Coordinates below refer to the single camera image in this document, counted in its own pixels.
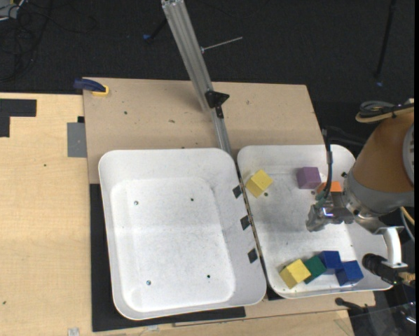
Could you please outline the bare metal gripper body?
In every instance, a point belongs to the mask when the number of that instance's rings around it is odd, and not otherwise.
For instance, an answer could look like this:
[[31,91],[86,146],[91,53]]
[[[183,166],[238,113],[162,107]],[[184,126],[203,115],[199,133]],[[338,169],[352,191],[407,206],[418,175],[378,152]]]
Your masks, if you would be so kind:
[[326,224],[356,223],[368,232],[378,232],[378,215],[355,196],[332,192],[322,206],[322,222]]

